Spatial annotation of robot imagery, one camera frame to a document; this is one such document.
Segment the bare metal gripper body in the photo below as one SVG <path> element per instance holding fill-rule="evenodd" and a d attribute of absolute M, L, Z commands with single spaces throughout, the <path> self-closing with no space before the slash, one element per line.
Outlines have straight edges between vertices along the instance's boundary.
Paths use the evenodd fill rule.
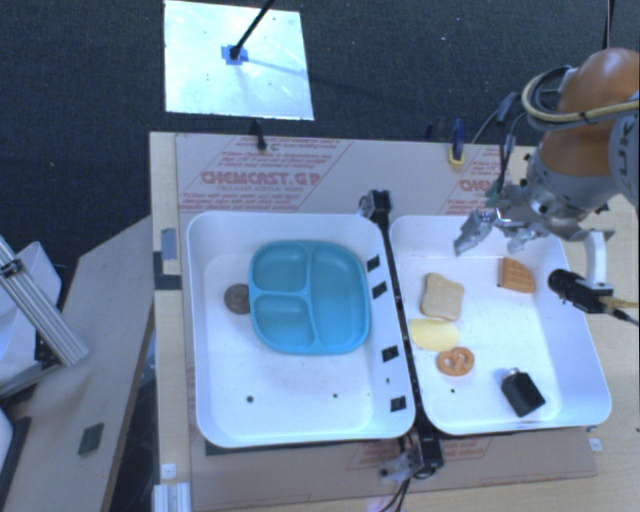
<path fill-rule="evenodd" d="M 580 223 L 588 211 L 574 208 L 542 185 L 509 185 L 496 202 L 493 225 L 507 237 L 530 240 L 553 234 L 568 242 L 582 242 L 594 228 Z"/>

